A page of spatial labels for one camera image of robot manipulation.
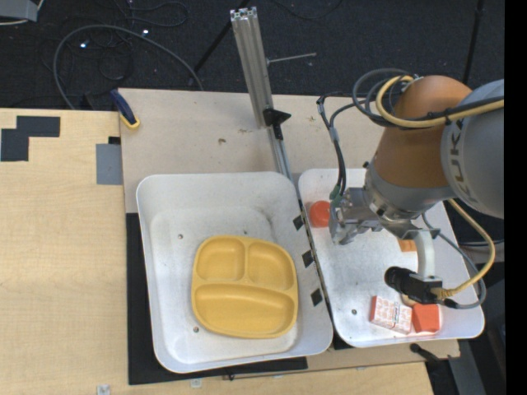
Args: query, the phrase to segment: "white tray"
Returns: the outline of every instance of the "white tray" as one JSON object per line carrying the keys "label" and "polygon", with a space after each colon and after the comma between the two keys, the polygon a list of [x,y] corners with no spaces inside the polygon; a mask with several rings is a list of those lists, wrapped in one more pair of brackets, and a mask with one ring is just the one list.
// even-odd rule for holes
{"label": "white tray", "polygon": [[[362,187],[366,170],[346,170],[347,185]],[[301,199],[309,209],[318,200],[328,200],[337,182],[337,170],[307,170],[299,179]],[[430,223],[455,241],[445,208],[441,203],[427,213]],[[426,228],[422,220],[415,221]],[[327,291],[333,323],[338,335],[356,347],[383,346],[401,342],[472,338],[484,326],[481,307],[449,309],[440,306],[442,326],[436,333],[412,331],[408,335],[381,328],[370,323],[371,297],[379,295],[400,301],[400,294],[384,281],[385,271],[392,266],[417,270],[417,253],[402,253],[397,239],[388,231],[367,231],[346,245],[335,245],[328,228],[310,227],[324,286]],[[434,240],[436,275],[443,279],[445,288],[453,288],[469,279],[462,256],[443,239]],[[452,297],[461,304],[477,300],[473,286]]]}
{"label": "white tray", "polygon": [[[294,185],[274,172],[160,174],[137,189],[147,269],[152,336],[157,359],[168,370],[189,373],[257,361],[310,356],[325,351],[333,324]],[[247,235],[280,244],[292,257],[298,280],[298,318],[285,335],[269,339],[226,337],[201,327],[191,304],[192,267],[198,246],[213,235]]]}

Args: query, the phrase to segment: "black tape marking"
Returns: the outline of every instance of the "black tape marking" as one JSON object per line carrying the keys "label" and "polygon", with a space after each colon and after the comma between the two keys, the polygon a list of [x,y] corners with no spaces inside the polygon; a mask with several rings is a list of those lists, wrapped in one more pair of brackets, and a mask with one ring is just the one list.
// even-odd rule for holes
{"label": "black tape marking", "polygon": [[110,145],[120,145],[121,138],[119,136],[108,136],[108,143]]}
{"label": "black tape marking", "polygon": [[16,116],[16,128],[2,129],[0,161],[28,161],[30,137],[59,137],[60,117]]}
{"label": "black tape marking", "polygon": [[320,291],[320,288],[317,288],[316,291],[311,293],[311,301],[313,302],[314,306],[322,301],[322,292]]}
{"label": "black tape marking", "polygon": [[311,265],[313,263],[313,255],[311,254],[311,251],[308,250],[307,252],[305,252],[304,254],[302,254],[302,259],[304,260],[304,266],[305,267],[308,267],[309,265]]}
{"label": "black tape marking", "polygon": [[304,221],[302,220],[302,215],[297,216],[293,220],[293,224],[295,225],[296,231],[298,231],[302,226],[304,225]]}

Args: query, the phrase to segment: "orange block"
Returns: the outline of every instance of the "orange block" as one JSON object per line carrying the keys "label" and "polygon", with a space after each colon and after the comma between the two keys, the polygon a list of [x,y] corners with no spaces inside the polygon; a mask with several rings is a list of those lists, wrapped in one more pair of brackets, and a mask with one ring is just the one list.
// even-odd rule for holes
{"label": "orange block", "polygon": [[437,304],[420,304],[413,306],[412,324],[415,332],[437,332],[441,328],[439,306]]}

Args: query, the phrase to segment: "yellow cable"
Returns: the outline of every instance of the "yellow cable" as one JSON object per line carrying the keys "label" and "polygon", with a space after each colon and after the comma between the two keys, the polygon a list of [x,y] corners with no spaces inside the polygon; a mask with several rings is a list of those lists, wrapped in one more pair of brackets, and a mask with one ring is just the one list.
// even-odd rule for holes
{"label": "yellow cable", "polygon": [[476,275],[468,279],[460,286],[457,286],[451,290],[447,290],[445,288],[432,288],[431,291],[436,294],[438,299],[440,300],[443,300],[447,297],[451,297],[452,295],[463,291],[465,288],[474,285],[477,281],[479,281],[485,276],[485,274],[488,272],[488,270],[494,263],[494,259],[496,258],[496,247],[494,246],[494,242],[492,241],[490,235],[488,235],[487,232],[480,226],[480,224],[478,224],[460,205],[458,205],[454,201],[454,199],[449,199],[448,202],[487,242],[489,248],[489,255],[485,266],[483,266],[483,268]]}
{"label": "yellow cable", "polygon": [[[383,118],[388,120],[389,122],[396,124],[403,128],[430,128],[433,126],[439,126],[441,124],[445,124],[445,118],[434,118],[430,120],[421,120],[421,121],[406,120],[404,118],[397,118],[385,110],[385,108],[382,105],[382,98],[384,94],[386,93],[386,91],[397,81],[413,81],[413,80],[414,80],[413,77],[408,76],[408,75],[404,77],[393,77],[390,80],[388,80],[380,88],[379,93],[377,94],[377,97],[375,98],[375,104],[377,106],[377,109],[379,110],[379,114]],[[455,121],[457,119],[462,119],[464,117],[487,113],[489,111],[493,111],[494,109],[500,109],[500,108],[503,108],[504,105],[505,105],[504,100],[499,100],[496,102],[482,105],[481,107],[477,107],[474,109],[466,109],[465,111],[460,111],[459,113],[449,115],[448,119],[450,121]]]}

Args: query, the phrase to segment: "metal rod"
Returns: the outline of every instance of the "metal rod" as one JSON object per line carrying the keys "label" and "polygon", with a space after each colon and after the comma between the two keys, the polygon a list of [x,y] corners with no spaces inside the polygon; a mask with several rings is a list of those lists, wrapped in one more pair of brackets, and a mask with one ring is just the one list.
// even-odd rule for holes
{"label": "metal rod", "polygon": [[276,62],[285,62],[286,60],[293,60],[295,58],[303,58],[303,57],[315,57],[316,56],[316,53],[308,53],[308,54],[301,54],[299,56],[291,56],[291,57],[282,57],[282,58],[274,58],[272,60],[266,58],[266,62],[267,62],[267,65],[269,66],[269,64],[271,63],[276,63]]}
{"label": "metal rod", "polygon": [[283,140],[275,136],[273,129],[264,119],[264,111],[273,108],[273,95],[256,7],[231,10],[231,23],[253,105],[254,118],[260,128],[268,129],[277,171],[293,181]]}

